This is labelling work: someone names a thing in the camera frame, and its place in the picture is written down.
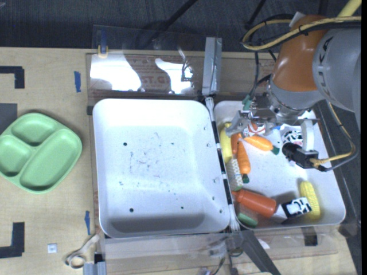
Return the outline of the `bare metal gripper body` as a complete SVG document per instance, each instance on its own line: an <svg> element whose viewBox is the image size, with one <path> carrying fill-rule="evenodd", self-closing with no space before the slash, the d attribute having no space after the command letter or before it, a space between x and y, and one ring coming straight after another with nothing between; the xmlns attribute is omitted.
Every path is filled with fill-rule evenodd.
<svg viewBox="0 0 367 275"><path fill-rule="evenodd" d="M290 114L273 95L255 95L250 105L250 117L259 123L281 125L289 122Z"/></svg>

